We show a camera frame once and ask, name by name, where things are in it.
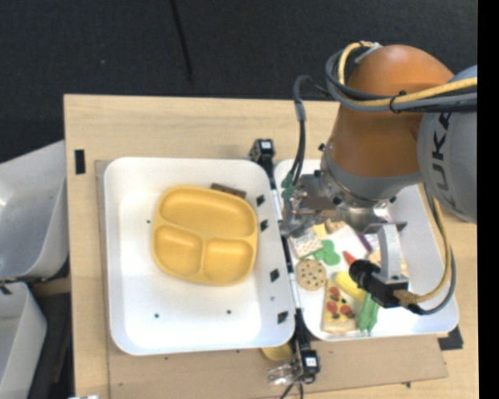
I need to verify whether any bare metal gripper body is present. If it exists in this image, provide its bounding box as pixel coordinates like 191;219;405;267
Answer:
289;174;394;234

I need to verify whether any white dotted packet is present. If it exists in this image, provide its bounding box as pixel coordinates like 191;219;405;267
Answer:
293;229;324;259

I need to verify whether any thin black and white rod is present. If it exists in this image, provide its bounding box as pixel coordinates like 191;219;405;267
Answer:
264;159;313;362

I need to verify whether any green broccoli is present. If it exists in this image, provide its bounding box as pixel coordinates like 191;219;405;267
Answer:
301;239;342;266

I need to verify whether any brown chocolate chip biscuit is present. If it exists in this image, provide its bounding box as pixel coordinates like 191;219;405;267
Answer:
294;259;328;293

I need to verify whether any white carton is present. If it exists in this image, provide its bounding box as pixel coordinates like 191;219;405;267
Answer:
328;225;369;262

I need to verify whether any yellow banana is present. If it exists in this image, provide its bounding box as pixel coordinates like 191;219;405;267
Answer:
334;271;367;303

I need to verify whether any yellow divided plate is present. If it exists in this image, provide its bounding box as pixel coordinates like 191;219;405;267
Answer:
151;185;259;287

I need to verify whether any pizza slice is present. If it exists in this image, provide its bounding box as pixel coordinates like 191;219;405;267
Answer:
320;278;358;335

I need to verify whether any green pea pod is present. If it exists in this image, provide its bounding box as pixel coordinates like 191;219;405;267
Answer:
356;291;382;336

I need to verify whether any white plastic tray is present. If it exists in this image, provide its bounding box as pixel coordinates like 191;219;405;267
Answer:
273;158;460;342
102;156;296;356

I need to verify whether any black block with wires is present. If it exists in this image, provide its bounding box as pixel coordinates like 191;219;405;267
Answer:
297;349;322;381
249;138;275;162

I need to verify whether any black cylinder on white bracket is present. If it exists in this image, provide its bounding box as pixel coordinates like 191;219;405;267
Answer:
348;222;411;309

